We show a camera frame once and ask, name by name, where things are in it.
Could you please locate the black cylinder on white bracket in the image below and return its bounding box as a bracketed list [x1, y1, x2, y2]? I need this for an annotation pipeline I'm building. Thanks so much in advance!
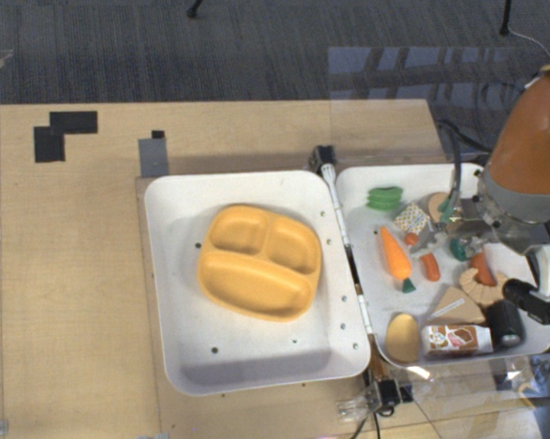
[498, 243, 550, 329]

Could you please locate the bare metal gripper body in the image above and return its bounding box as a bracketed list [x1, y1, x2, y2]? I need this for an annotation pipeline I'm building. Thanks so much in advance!
[435, 191, 545, 261]

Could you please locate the tan wedge slice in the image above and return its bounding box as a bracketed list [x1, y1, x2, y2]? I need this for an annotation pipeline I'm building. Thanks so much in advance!
[424, 282, 488, 330]

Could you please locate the beige croissant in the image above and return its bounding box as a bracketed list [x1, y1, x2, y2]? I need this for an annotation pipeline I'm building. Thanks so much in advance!
[457, 264, 511, 306]

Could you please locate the brown and white carton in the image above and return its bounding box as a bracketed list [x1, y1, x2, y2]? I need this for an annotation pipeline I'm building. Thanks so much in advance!
[420, 320, 496, 360]

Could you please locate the red sausage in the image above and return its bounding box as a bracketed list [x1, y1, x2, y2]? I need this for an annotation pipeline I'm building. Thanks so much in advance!
[469, 250, 498, 289]
[403, 229, 443, 285]

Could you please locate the green ribbed toy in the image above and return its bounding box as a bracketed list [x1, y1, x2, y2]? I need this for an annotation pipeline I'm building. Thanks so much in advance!
[364, 184, 407, 214]

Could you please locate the white plastic tray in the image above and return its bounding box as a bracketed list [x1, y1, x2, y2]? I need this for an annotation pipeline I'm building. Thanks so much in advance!
[142, 162, 375, 401]
[334, 153, 550, 372]

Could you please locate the orange carrot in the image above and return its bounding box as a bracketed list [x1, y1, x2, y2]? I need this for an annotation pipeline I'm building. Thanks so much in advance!
[379, 223, 418, 297]

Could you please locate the thin black and white rod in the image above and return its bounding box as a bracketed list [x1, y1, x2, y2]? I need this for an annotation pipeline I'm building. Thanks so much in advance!
[319, 160, 375, 339]

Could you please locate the black can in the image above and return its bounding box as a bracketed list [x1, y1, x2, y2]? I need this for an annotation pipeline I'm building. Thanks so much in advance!
[483, 298, 528, 351]

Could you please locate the tan round biscuit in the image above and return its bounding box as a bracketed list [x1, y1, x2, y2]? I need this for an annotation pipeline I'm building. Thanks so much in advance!
[424, 190, 453, 221]

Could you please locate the black block with thin wires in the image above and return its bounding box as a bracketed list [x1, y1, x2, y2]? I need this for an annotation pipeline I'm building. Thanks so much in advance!
[377, 376, 415, 417]
[311, 143, 338, 168]

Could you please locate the small yellow patterned carton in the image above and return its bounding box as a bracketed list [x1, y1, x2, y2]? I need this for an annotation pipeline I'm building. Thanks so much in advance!
[391, 200, 433, 238]

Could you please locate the orange divided plate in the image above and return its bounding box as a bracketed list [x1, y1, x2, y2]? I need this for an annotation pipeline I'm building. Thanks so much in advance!
[191, 198, 329, 329]

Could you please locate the yellow oval toy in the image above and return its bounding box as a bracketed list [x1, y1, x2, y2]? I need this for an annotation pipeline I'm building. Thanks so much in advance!
[382, 311, 424, 366]

